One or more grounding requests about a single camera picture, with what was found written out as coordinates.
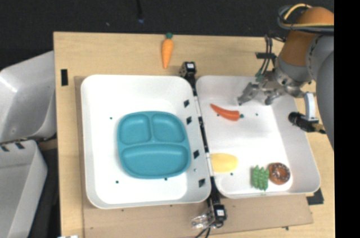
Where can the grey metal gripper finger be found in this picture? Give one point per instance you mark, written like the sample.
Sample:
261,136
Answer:
249,93
271,98

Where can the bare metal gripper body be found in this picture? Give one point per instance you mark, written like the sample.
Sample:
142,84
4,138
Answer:
284,85

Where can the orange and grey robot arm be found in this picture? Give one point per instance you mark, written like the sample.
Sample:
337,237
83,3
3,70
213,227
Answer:
298,45

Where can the red chili pepper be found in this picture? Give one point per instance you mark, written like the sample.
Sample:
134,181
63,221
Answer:
226,113

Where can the white plastic tray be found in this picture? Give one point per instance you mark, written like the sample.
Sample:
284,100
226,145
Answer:
253,141
101,147

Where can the thin black and white rod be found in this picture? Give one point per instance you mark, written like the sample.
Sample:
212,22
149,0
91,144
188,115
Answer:
203,130

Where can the brown doughnut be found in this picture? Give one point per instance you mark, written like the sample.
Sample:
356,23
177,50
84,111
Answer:
279,173

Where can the green pea pods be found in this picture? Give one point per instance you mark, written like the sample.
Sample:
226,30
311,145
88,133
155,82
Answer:
260,177

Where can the orange carrot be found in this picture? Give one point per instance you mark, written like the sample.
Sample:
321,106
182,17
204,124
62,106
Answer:
167,52

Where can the blue divided plate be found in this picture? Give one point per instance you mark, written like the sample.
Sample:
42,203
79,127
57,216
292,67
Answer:
153,144

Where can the black cylinder on white bracket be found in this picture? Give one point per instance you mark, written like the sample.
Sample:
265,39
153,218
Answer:
302,120

